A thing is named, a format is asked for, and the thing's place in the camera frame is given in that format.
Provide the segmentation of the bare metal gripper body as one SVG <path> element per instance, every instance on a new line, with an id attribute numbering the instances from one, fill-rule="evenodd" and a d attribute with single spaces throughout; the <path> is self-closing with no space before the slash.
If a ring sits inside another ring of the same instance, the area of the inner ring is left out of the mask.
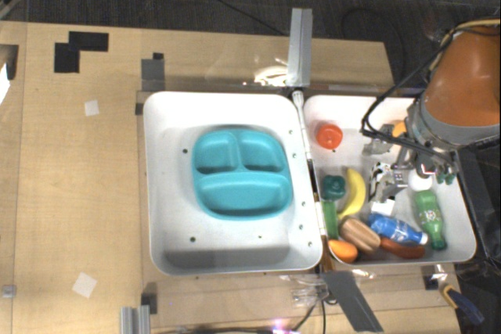
<path id="1" fill-rule="evenodd" d="M 425 145 L 405 136 L 398 138 L 401 147 L 397 156 L 399 170 L 415 170 L 418 174 L 454 173 L 455 165 L 448 153 L 435 150 L 430 142 Z"/>

